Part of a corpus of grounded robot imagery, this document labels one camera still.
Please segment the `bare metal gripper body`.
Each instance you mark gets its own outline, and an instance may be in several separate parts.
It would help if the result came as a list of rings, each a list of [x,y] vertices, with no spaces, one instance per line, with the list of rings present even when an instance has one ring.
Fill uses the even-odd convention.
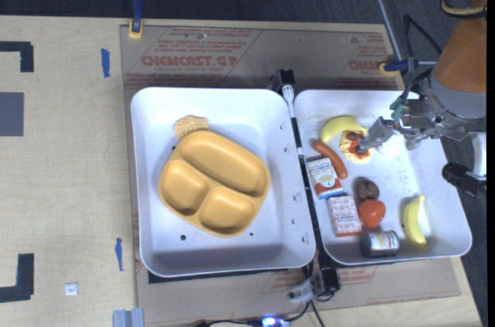
[[[424,134],[427,138],[462,141],[486,132],[486,118],[461,118],[428,100],[407,100],[394,109],[395,128],[402,135]]]

